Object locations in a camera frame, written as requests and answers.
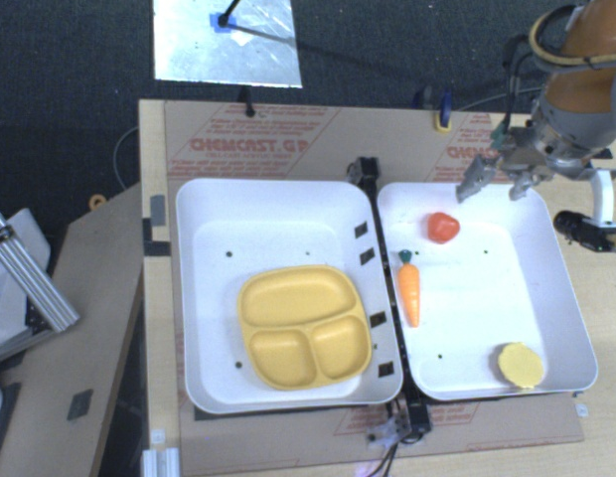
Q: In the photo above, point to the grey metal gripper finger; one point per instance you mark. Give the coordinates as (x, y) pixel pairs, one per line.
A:
(521, 186)
(474, 177)

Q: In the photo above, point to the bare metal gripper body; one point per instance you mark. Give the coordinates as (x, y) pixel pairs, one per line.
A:
(541, 155)

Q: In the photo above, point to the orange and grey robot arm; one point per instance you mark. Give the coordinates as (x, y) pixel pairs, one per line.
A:
(588, 43)

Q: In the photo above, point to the red toy tomato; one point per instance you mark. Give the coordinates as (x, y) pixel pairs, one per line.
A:
(442, 227)

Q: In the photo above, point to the white plastic tray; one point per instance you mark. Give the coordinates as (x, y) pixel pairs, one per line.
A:
(487, 296)
(268, 226)

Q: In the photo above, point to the orange toy carrot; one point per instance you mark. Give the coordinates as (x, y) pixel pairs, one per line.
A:
(410, 291)

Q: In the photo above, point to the thin black rod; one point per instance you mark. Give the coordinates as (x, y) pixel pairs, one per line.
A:
(387, 276)

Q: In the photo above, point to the yellow round toy biscuit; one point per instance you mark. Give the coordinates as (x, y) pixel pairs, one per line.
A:
(519, 365)

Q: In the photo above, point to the brown cardboard board red print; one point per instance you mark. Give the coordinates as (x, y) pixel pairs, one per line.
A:
(268, 137)

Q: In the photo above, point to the yellow divided plate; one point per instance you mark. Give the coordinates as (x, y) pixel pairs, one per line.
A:
(303, 326)

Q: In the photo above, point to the black cylinder on white bracket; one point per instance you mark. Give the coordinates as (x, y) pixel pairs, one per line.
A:
(593, 216)

